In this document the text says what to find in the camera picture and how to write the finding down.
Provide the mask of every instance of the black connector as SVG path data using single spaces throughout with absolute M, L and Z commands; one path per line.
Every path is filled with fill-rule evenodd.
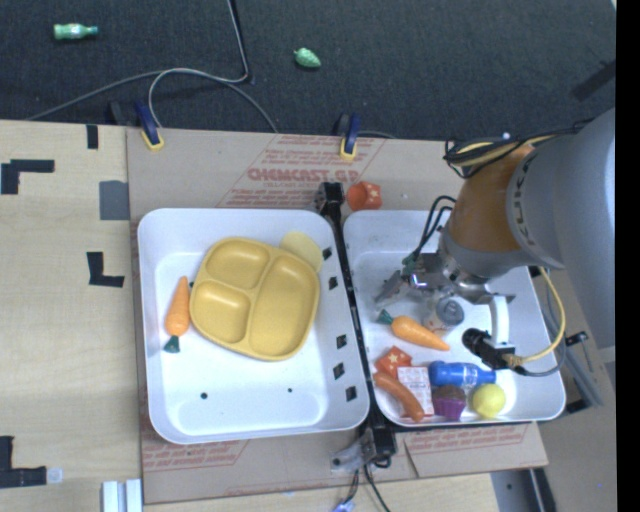
M 462 344 L 477 355 L 482 362 L 493 370 L 504 370 L 509 365 L 504 360 L 505 354 L 514 354 L 515 347 L 496 348 L 488 340 L 491 337 L 480 329 L 467 329 L 462 335 Z

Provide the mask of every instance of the light wood surface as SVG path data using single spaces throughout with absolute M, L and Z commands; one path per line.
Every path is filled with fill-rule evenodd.
M 0 196 L 0 435 L 15 436 L 13 466 L 59 467 L 58 484 L 0 490 L 0 510 L 97 511 L 107 480 L 140 478 L 139 405 L 130 227 L 100 220 L 99 184 L 127 180 L 125 131 L 0 121 L 0 162 L 54 159 Z M 122 288 L 90 286 L 86 253 L 104 252 Z M 487 474 L 379 486 L 392 510 L 494 512 Z M 181 510 L 332 510 L 344 489 L 145 507 Z M 381 510 L 363 485 L 357 510 Z

